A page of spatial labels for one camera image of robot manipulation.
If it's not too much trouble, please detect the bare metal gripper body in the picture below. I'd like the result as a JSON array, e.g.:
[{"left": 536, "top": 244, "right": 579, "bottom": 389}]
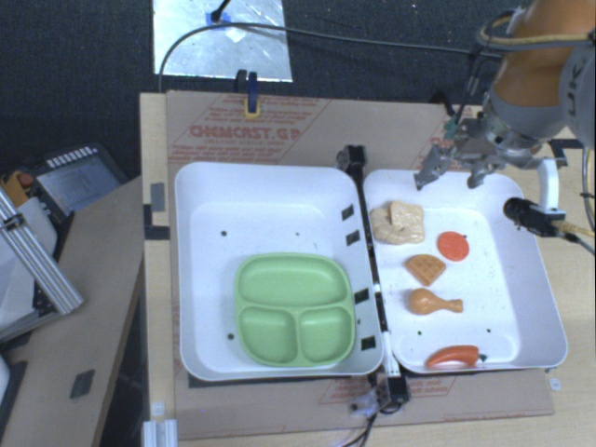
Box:
[{"left": 447, "top": 117, "right": 544, "bottom": 170}]

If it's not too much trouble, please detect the beige toy bread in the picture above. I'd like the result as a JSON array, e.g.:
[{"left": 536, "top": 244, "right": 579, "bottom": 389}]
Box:
[{"left": 370, "top": 199, "right": 427, "bottom": 246}]

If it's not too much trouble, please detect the orange round slice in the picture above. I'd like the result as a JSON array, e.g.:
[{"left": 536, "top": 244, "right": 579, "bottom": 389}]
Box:
[{"left": 436, "top": 231, "right": 470, "bottom": 263}]

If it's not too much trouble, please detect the orange toy waffle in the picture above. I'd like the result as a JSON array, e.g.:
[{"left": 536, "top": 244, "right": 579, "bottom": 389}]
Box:
[{"left": 403, "top": 254, "right": 447, "bottom": 286}]

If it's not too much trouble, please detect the thin black and white rod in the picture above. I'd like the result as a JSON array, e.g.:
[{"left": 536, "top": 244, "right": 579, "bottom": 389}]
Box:
[{"left": 351, "top": 165, "right": 397, "bottom": 376}]

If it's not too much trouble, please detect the white plastic tray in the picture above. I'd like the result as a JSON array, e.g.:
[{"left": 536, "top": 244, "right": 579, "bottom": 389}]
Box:
[
  {"left": 174, "top": 161, "right": 386, "bottom": 382},
  {"left": 361, "top": 169, "right": 569, "bottom": 374}
]

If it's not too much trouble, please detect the brown toy chicken drumstick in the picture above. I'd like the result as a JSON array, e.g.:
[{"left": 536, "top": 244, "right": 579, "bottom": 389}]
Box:
[{"left": 408, "top": 288, "right": 465, "bottom": 317}]

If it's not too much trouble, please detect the brown cardboard board red print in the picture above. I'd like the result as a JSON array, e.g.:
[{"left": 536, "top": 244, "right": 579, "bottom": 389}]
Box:
[{"left": 165, "top": 89, "right": 556, "bottom": 441}]

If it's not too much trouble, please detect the orange toy pepper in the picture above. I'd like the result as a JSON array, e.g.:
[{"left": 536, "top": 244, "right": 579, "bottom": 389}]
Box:
[{"left": 425, "top": 345, "right": 488, "bottom": 370}]

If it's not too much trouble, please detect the green divided plate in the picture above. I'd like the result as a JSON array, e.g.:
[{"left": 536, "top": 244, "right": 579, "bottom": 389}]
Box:
[{"left": 233, "top": 252, "right": 357, "bottom": 369}]

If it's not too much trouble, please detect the black cylinder on white bracket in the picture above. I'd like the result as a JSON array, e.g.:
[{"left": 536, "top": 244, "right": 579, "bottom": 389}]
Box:
[{"left": 503, "top": 156, "right": 568, "bottom": 238}]

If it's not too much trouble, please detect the black block with thin wires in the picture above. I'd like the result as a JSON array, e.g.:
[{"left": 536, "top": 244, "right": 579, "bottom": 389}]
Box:
[
  {"left": 336, "top": 144, "right": 368, "bottom": 172},
  {"left": 351, "top": 372, "right": 411, "bottom": 416}
]

